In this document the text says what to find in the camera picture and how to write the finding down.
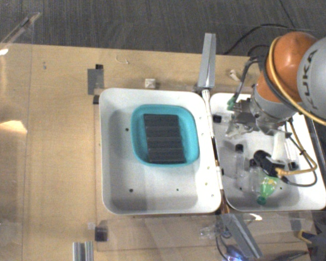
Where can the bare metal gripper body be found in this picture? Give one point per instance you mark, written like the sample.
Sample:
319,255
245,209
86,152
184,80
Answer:
244,113

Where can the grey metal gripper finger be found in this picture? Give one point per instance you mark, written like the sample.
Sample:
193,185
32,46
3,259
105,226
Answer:
231,130
245,130

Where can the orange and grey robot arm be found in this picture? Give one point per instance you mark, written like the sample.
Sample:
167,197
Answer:
288,56

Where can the clear bottle with black cap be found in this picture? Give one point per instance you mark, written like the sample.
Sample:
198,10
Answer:
239,162
256,178
293,165
216,118

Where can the green plastic bottle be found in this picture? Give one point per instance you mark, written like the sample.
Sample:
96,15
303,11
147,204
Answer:
267,189

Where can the black ribbed slab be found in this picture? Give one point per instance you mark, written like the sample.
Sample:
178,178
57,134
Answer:
164,139

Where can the white plastic tray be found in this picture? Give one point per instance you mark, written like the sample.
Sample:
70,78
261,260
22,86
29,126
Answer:
304,194
163,189

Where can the teal plastic bowl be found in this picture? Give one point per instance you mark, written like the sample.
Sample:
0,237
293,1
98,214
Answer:
137,135

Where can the black cylinder on white bracket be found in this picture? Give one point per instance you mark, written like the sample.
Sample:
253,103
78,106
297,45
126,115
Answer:
264,160

